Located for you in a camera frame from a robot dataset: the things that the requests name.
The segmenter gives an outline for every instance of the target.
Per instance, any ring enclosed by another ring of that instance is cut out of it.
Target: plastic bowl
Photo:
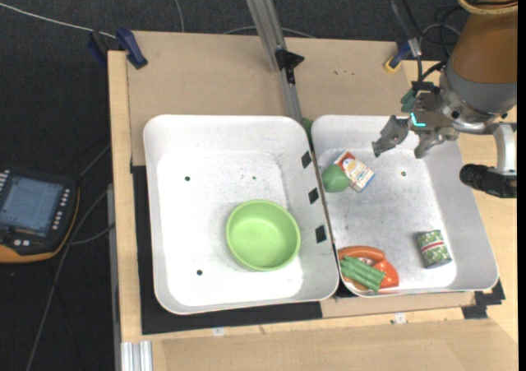
[[[267,200],[251,200],[237,206],[228,218],[226,235],[236,260],[258,271],[287,266],[298,255],[301,242],[293,216]]]

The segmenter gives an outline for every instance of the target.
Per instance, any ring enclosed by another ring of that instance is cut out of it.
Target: canned food
[[[444,266],[452,260],[440,230],[420,234],[418,236],[418,247],[422,252],[426,268]]]

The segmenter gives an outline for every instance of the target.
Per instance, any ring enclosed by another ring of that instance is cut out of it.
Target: red pepper
[[[354,245],[352,247],[345,247],[338,250],[338,258],[341,260],[345,256],[363,257],[379,262],[385,258],[385,253],[379,248],[368,247],[366,245]]]
[[[380,260],[373,267],[385,273],[385,277],[380,283],[381,289],[392,288],[394,286],[399,285],[400,280],[398,277],[398,272],[396,271],[395,267],[390,262],[388,262],[385,258],[383,260]]]

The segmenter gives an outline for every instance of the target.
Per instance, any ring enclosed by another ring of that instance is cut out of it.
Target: metal pole
[[[279,71],[280,67],[276,61],[276,51],[287,49],[283,32],[279,25],[278,15],[272,0],[247,0],[248,8],[252,14],[257,33],[263,43],[269,60],[270,70]],[[287,79],[285,68],[281,67],[281,82],[287,105],[288,116],[299,123],[302,122],[302,111],[299,106],[296,85]]]

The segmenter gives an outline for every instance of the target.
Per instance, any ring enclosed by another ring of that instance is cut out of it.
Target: dark carpet
[[[178,0],[185,31],[223,33],[251,26],[245,0]],[[407,0],[421,29],[455,0]],[[0,0],[88,29],[180,31],[173,0]],[[276,0],[281,26],[319,38],[406,39],[386,0]],[[461,30],[465,13],[447,24]],[[0,7],[0,165],[76,178],[109,143],[106,70],[87,49],[88,31]],[[444,39],[451,39],[447,32]],[[424,59],[445,50],[422,43]],[[112,181],[110,154],[81,178],[80,215]],[[105,202],[79,239],[106,228]],[[24,370],[61,260],[0,265],[0,369]],[[72,247],[39,339],[32,370],[112,370],[113,324],[108,240]]]

